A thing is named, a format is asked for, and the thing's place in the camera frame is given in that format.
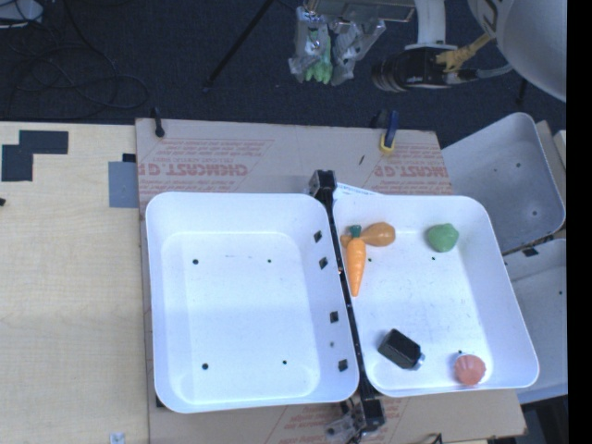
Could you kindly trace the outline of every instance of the black post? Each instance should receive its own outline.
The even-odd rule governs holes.
[[[528,80],[522,78],[522,82],[520,82],[520,91],[518,92],[518,97],[516,97],[516,104],[521,105],[524,101],[524,94],[526,93],[526,86],[528,85]]]
[[[224,56],[224,58],[219,62],[219,64],[217,65],[216,69],[214,69],[212,71],[212,73],[210,74],[210,76],[205,80],[205,82],[203,83],[203,91],[205,93],[209,92],[209,90],[214,85],[214,80],[216,79],[216,77],[218,76],[218,74],[220,74],[220,72],[222,71],[222,69],[224,68],[224,66],[229,62],[229,60],[239,50],[239,48],[241,47],[241,45],[248,38],[249,34],[251,34],[251,31],[253,31],[253,28],[257,25],[257,23],[259,22],[259,20],[263,17],[263,15],[267,11],[267,9],[273,3],[274,3],[274,0],[266,0],[265,1],[265,3],[263,4],[263,6],[259,10],[259,12],[251,20],[251,23],[249,23],[249,26],[247,26],[247,28],[245,29],[245,31],[242,32],[242,35],[239,36],[239,39],[232,45],[232,47],[227,52],[227,54]]]

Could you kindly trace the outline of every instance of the dark carpet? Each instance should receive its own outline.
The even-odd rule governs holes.
[[[387,22],[352,80],[299,83],[288,59],[304,0],[275,0],[204,93],[266,0],[35,1],[41,22],[0,29],[2,120],[130,124],[158,107],[162,118],[370,127],[380,111],[397,110],[401,129],[433,130],[443,148],[514,112],[566,129],[566,103],[532,84],[518,100],[515,71],[441,90],[378,89],[371,67],[416,42],[416,18]],[[446,11],[446,43],[483,33],[466,0],[446,0]],[[465,66],[505,64],[489,43]]]

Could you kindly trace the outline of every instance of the carrot green top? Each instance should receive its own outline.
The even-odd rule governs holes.
[[[351,237],[353,239],[355,239],[356,237],[360,237],[360,234],[362,233],[362,226],[359,226],[359,225],[351,226],[350,233],[351,233]]]

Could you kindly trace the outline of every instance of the black object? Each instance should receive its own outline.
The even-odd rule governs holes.
[[[561,395],[545,400],[533,401],[522,405],[524,413],[534,412],[540,423],[544,442],[548,444],[569,444],[569,397]]]
[[[378,351],[400,368],[418,367],[423,360],[419,345],[397,329],[391,329],[382,339]]]
[[[526,87],[527,86],[528,86],[528,80],[526,80],[525,78],[522,78],[522,81],[520,82],[520,89],[518,91],[518,97],[516,97],[516,104],[522,105],[522,102],[524,102],[524,95],[526,94]]]
[[[404,92],[413,87],[448,87],[444,69],[436,63],[442,48],[421,47],[392,55],[372,66],[372,82],[383,91]]]
[[[239,36],[239,39],[232,45],[232,47],[230,47],[227,54],[222,58],[222,60],[216,66],[216,69],[214,69],[212,71],[212,74],[210,74],[208,76],[208,78],[205,80],[205,82],[203,83],[203,92],[204,93],[208,93],[210,91],[210,89],[214,85],[214,80],[218,77],[218,74],[220,74],[220,72],[222,72],[222,69],[224,68],[224,66],[229,62],[229,60],[239,50],[239,48],[244,43],[244,41],[249,37],[249,34],[251,34],[251,31],[253,31],[253,28],[257,25],[259,20],[263,17],[263,15],[267,11],[267,9],[273,3],[274,3],[274,0],[265,0],[265,3],[263,4],[263,6],[259,9],[259,11],[254,16],[254,18],[251,20],[251,22],[249,23],[247,28]]]
[[[158,107],[153,107],[150,112],[150,117],[153,118],[156,123],[156,131],[154,133],[158,138],[163,138],[165,136],[165,129],[163,129],[163,121],[160,118],[160,110],[158,110]]]
[[[34,154],[68,154],[68,132],[22,129],[2,146],[2,181],[33,181]]]
[[[121,155],[121,161],[123,163],[135,163],[136,162],[136,154],[135,153],[124,153]]]
[[[309,181],[309,193],[319,201],[327,211],[329,226],[331,229],[331,238],[335,250],[335,257],[339,269],[339,279],[341,280],[341,289],[348,311],[350,320],[351,338],[353,339],[353,348],[355,349],[356,361],[360,371],[360,401],[364,412],[365,431],[374,431],[386,422],[382,403],[375,395],[375,389],[370,384],[365,372],[364,358],[362,356],[362,346],[360,345],[360,336],[358,327],[353,315],[352,297],[350,287],[345,276],[345,268],[341,257],[341,248],[339,247],[339,235],[333,216],[333,191],[337,188],[337,180],[334,171],[317,169]]]

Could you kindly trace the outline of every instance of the black hole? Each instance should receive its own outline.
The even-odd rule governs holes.
[[[527,248],[522,250],[522,253],[524,253],[525,256],[535,256],[538,255],[538,252],[536,249],[534,248]]]

